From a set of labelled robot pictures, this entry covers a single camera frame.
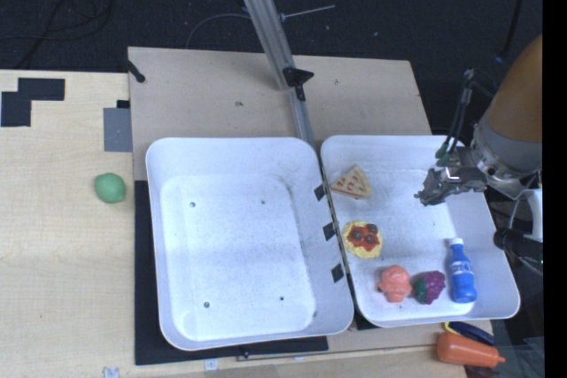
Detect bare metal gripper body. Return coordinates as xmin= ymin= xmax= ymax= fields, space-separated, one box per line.
xmin=442 ymin=145 xmax=540 ymax=201

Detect white plastic tray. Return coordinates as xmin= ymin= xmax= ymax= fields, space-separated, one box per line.
xmin=319 ymin=134 xmax=522 ymax=329
xmin=144 ymin=135 xmax=355 ymax=352

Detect toy pizza slice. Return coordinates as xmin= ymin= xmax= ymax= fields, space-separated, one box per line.
xmin=329 ymin=164 xmax=374 ymax=201

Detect yellow toy spaghetti with meatballs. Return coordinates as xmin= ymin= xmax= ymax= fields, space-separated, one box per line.
xmin=341 ymin=220 xmax=384 ymax=260

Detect blue toy bottle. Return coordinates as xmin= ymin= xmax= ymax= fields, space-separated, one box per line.
xmin=444 ymin=236 xmax=478 ymax=305

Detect purple toy grapes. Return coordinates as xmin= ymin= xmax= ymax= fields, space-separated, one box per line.
xmin=412 ymin=270 xmax=447 ymax=305

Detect dark blue and yellow object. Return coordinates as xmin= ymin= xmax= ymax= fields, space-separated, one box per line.
xmin=443 ymin=320 xmax=496 ymax=347

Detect orange toy carrot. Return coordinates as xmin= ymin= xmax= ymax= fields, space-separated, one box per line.
xmin=435 ymin=330 xmax=508 ymax=370

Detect pale flat board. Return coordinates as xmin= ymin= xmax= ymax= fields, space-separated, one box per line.
xmin=127 ymin=46 xmax=495 ymax=370

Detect green toy lime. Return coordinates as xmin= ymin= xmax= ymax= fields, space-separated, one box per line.
xmin=93 ymin=172 xmax=128 ymax=205

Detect black cylinder on white bracket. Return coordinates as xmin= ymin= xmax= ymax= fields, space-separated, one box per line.
xmin=493 ymin=188 xmax=544 ymax=276

